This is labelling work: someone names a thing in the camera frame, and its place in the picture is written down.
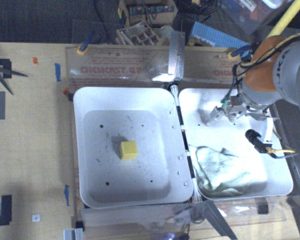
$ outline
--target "yellow sponge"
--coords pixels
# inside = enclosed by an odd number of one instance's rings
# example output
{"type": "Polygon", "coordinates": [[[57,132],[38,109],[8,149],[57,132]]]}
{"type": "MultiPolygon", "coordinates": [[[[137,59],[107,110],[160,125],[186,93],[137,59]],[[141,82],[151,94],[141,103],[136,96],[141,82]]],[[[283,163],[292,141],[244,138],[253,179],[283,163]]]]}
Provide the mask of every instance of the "yellow sponge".
{"type": "Polygon", "coordinates": [[[135,159],[138,155],[135,141],[122,141],[120,144],[120,158],[122,160],[135,159]]]}

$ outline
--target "wooden tabletop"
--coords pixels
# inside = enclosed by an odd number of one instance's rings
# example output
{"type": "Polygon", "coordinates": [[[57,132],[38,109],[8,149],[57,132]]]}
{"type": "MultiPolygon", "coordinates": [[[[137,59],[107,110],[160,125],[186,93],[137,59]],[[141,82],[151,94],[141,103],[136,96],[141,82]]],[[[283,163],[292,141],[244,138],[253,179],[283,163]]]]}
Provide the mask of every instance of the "wooden tabletop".
{"type": "MultiPolygon", "coordinates": [[[[66,47],[71,45],[0,43],[0,59],[10,59],[13,70],[28,75],[6,79],[13,95],[0,84],[0,92],[5,92],[5,119],[0,120],[0,205],[1,196],[12,195],[12,221],[0,226],[0,240],[62,240],[63,230],[74,226],[73,104],[62,93],[68,87],[66,47]],[[61,81],[57,81],[55,64],[60,65],[61,81]],[[69,187],[69,206],[65,185],[69,187]],[[40,214],[39,222],[32,222],[33,214],[40,214]]],[[[240,240],[300,239],[285,197],[278,207],[280,215],[274,222],[241,221],[231,228],[240,240]]],[[[190,229],[193,240],[227,239],[217,237],[209,226],[190,229]]],[[[99,239],[96,232],[95,228],[86,230],[84,239],[99,239]]]]}

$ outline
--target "cloth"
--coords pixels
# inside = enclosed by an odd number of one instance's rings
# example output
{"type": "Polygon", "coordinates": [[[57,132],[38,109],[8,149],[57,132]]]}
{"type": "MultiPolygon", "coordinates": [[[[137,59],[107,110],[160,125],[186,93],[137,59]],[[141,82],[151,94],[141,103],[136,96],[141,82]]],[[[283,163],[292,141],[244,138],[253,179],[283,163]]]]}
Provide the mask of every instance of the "cloth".
{"type": "Polygon", "coordinates": [[[210,147],[192,147],[190,153],[199,190],[210,197],[242,195],[252,182],[252,176],[239,157],[228,150],[218,152],[210,147]]]}

